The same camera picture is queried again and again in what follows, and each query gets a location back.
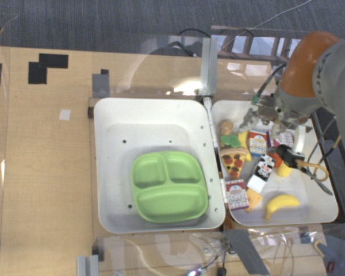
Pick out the toy pizza slice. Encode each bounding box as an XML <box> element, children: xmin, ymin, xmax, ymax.
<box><xmin>219</xmin><ymin>147</ymin><xmax>248</xmax><ymax>181</ymax></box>

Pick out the black and white cow carton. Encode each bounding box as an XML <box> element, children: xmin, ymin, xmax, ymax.
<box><xmin>246</xmin><ymin>154</ymin><xmax>277</xmax><ymax>194</ymax></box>

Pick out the orange toy carrot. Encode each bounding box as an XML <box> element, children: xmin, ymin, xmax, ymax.
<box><xmin>268</xmin><ymin>150</ymin><xmax>283</xmax><ymax>168</ymax></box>

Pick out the green divided plate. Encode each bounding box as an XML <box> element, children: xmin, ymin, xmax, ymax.
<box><xmin>131</xmin><ymin>151</ymin><xmax>210</xmax><ymax>224</ymax></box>

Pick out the black cylinder on white bracket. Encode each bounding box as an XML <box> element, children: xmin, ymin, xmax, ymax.
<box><xmin>276</xmin><ymin>124</ymin><xmax>307</xmax><ymax>170</ymax></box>

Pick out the orange toy cheese wedge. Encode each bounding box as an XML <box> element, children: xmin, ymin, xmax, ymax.
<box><xmin>244</xmin><ymin>187</ymin><xmax>263</xmax><ymax>213</ymax></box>

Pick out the green toy broccoli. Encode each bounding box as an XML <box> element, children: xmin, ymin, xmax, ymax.
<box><xmin>220</xmin><ymin>133</ymin><xmax>241</xmax><ymax>150</ymax></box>

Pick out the brown toy biscuit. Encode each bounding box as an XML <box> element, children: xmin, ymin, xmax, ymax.
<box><xmin>218</xmin><ymin>120</ymin><xmax>235</xmax><ymax>148</ymax></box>

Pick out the purple and white packet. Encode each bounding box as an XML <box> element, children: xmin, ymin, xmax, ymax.
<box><xmin>266</xmin><ymin>131</ymin><xmax>295</xmax><ymax>150</ymax></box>

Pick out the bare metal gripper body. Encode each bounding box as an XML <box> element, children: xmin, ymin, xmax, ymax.
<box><xmin>256</xmin><ymin>94</ymin><xmax>281</xmax><ymax>125</ymax></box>

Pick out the white plastic tray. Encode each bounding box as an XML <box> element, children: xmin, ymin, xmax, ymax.
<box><xmin>93</xmin><ymin>97</ymin><xmax>227</xmax><ymax>235</ymax></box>
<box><xmin>211</xmin><ymin>99</ymin><xmax>340</xmax><ymax>227</ymax></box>

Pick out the white carton with coloured print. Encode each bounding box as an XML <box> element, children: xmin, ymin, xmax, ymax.
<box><xmin>225</xmin><ymin>179</ymin><xmax>250</xmax><ymax>211</ymax></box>
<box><xmin>247</xmin><ymin>130</ymin><xmax>268</xmax><ymax>158</ymax></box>

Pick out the yellow banana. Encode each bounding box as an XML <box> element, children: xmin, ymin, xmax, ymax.
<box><xmin>264</xmin><ymin>194</ymin><xmax>301</xmax><ymax>221</ymax></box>
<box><xmin>237</xmin><ymin>130</ymin><xmax>252</xmax><ymax>163</ymax></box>

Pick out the yellow rounded toy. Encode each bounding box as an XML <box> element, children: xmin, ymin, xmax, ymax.
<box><xmin>277</xmin><ymin>163</ymin><xmax>293</xmax><ymax>178</ymax></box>

